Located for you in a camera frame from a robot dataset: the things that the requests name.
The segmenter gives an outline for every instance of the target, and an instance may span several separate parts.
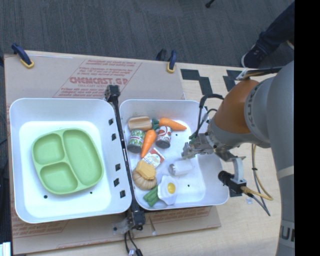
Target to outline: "green plate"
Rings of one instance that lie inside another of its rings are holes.
[[[103,163],[90,135],[79,128],[66,128],[38,137],[32,159],[42,185],[58,195],[84,190],[97,184]]]

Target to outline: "person's leg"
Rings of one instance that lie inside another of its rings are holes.
[[[256,45],[265,54],[273,53],[280,44],[295,38],[295,2],[289,5],[266,29],[260,33]]]

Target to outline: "red can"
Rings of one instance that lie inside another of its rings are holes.
[[[169,126],[161,126],[158,132],[158,138],[155,144],[162,149],[167,149],[170,147],[171,141],[171,128]]]

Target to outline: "white plastic tub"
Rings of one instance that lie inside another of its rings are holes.
[[[115,112],[101,99],[21,98],[10,110],[15,209],[27,223],[43,223],[125,212],[131,205],[128,175]],[[32,143],[66,128],[85,130],[103,162],[102,179],[69,194],[50,193],[32,160]]]
[[[199,116],[199,103],[191,100],[148,100],[129,99],[124,101],[120,108],[121,123],[127,145],[131,132],[128,121],[132,117],[148,116],[151,119],[169,118],[187,127],[184,131],[173,131],[171,134],[170,147],[162,149],[154,143],[151,148],[156,148],[165,160],[156,168],[156,178],[158,183],[163,175],[175,178],[177,186],[177,197],[175,203],[167,205],[162,200],[149,206],[143,199],[148,192],[134,186],[134,195],[139,205],[150,211],[202,207],[224,204],[229,198],[229,189],[223,186],[218,179],[218,174],[222,171],[222,164],[215,154],[196,155],[191,159],[193,169],[185,175],[174,176],[169,173],[169,165],[175,161],[182,160],[181,153],[185,142],[189,141],[189,136],[197,129]],[[205,132],[206,123],[201,127],[200,132]],[[140,154],[128,151],[128,160],[131,171],[133,171],[140,158]]]

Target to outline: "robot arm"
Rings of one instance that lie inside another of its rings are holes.
[[[230,150],[243,143],[271,148],[281,195],[276,255],[295,255],[294,61],[260,83],[250,79],[240,81],[221,103],[206,133],[186,142],[181,155],[192,158],[196,154],[215,153],[236,164],[237,157]],[[219,173],[219,179],[223,181],[226,175]]]

